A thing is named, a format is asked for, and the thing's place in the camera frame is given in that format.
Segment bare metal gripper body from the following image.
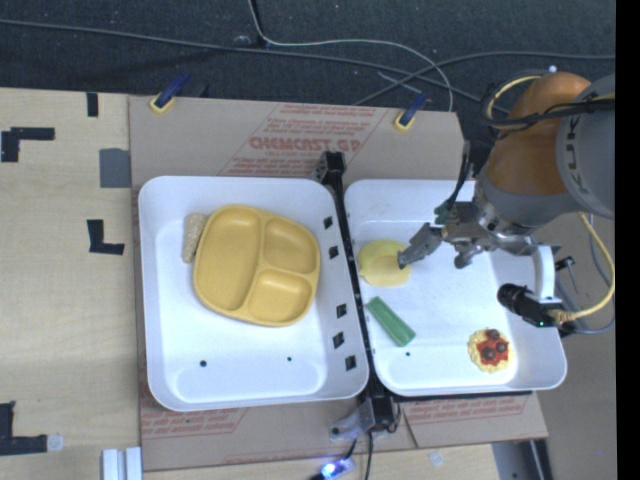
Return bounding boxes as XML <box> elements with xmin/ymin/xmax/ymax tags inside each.
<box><xmin>439</xmin><ymin>201</ymin><xmax>540</xmax><ymax>258</ymax></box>

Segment white plastic tray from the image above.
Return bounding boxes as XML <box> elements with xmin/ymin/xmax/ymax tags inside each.
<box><xmin>138</xmin><ymin>175</ymin><xmax>371</xmax><ymax>413</ymax></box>
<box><xmin>343</xmin><ymin>178</ymin><xmax>569</xmax><ymax>397</ymax></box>

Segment yellow toy lemon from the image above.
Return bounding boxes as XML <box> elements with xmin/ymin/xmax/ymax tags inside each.
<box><xmin>356</xmin><ymin>239</ymin><xmax>413</xmax><ymax>289</ymax></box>

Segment green celery stick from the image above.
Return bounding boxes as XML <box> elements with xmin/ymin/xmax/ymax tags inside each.
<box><xmin>365</xmin><ymin>295</ymin><xmax>417</xmax><ymax>348</ymax></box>

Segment yellow spaghetti with meatballs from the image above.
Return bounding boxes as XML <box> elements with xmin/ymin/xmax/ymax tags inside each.
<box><xmin>466</xmin><ymin>327</ymin><xmax>514</xmax><ymax>374</ymax></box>

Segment yellow divided plate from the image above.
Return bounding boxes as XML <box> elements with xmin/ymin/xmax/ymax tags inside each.
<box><xmin>192</xmin><ymin>204</ymin><xmax>322</xmax><ymax>328</ymax></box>

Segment pale yellow corn cob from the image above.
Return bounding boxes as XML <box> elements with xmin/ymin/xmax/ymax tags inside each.
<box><xmin>180</xmin><ymin>212</ymin><xmax>209</xmax><ymax>264</ymax></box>

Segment brown cardboard board red print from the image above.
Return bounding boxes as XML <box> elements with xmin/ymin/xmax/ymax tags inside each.
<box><xmin>127</xmin><ymin>95</ymin><xmax>550</xmax><ymax>472</ymax></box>

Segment black cylinder on white bracket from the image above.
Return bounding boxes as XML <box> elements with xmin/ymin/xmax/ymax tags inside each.
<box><xmin>496</xmin><ymin>244</ymin><xmax>575</xmax><ymax>330</ymax></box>

